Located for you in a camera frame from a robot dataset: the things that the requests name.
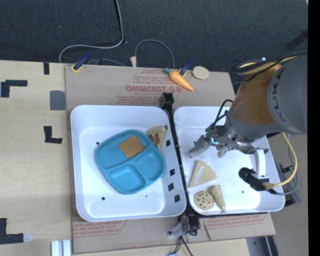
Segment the toy carrot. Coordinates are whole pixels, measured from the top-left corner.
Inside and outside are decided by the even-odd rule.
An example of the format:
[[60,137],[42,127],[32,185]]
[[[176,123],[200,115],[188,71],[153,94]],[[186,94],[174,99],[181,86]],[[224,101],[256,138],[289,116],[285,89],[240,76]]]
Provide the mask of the toy carrot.
[[164,72],[169,74],[170,79],[172,81],[174,81],[177,85],[179,85],[179,86],[181,86],[181,87],[183,87],[183,88],[185,88],[185,89],[187,89],[187,90],[189,90],[191,92],[194,91],[194,89],[192,88],[190,83],[181,74],[179,74],[178,71],[175,71],[175,70],[170,71],[169,68],[166,68],[164,70]]

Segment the blue plate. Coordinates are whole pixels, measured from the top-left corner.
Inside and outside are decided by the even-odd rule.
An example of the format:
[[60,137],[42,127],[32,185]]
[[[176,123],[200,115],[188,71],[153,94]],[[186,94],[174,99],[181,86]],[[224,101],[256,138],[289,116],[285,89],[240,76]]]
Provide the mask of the blue plate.
[[[119,144],[136,136],[143,150],[127,157]],[[95,151],[96,163],[120,193],[133,194],[145,189],[159,179],[166,170],[165,160],[153,142],[143,132],[130,129],[102,142]]]

